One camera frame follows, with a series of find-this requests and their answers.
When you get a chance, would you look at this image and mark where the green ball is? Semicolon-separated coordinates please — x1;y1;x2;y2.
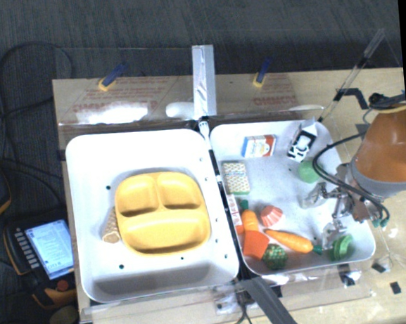
297;158;322;186

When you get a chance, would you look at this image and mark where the black block with thin wires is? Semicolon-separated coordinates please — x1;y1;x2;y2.
234;287;253;306

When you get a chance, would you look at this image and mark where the pink ribbed cupcake case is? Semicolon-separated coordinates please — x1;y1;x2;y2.
258;203;286;229

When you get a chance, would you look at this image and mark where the yellow divided plate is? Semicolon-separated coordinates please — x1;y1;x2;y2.
112;167;213;259

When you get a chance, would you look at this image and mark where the orange cube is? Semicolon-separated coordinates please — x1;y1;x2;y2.
240;228;272;262

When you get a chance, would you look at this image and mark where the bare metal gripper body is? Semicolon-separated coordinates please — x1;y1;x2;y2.
326;161;376;226

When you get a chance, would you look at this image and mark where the white plastic tray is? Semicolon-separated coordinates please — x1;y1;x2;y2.
63;121;243;306
208;111;379;281

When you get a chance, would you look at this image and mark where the slim red and white packet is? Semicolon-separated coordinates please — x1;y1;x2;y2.
225;193;245;236

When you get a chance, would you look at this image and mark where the small orange carrot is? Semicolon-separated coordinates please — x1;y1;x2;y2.
238;197;260;234

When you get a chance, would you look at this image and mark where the beige waffle ice cream cone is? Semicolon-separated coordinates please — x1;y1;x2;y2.
98;205;122;245

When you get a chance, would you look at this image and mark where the large orange carrot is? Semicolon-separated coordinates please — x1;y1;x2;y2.
263;223;324;260

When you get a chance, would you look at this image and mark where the green ribbed toy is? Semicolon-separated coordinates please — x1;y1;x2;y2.
326;233;357;262

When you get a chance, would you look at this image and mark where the brown cardboard board red print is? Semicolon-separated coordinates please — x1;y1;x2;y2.
51;48;406;324

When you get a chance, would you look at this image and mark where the green toy with orange dots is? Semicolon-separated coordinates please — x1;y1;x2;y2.
260;242;290;272

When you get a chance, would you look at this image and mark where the black and white milk carton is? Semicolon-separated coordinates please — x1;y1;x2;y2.
284;117;321;165

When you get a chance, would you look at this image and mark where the patterned packet with green edge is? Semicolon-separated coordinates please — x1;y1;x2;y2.
221;159;253;197

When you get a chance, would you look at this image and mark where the white blue red carton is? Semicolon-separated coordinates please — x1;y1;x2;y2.
240;133;279;160

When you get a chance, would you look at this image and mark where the thin black and white rod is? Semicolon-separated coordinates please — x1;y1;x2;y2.
197;117;243;282

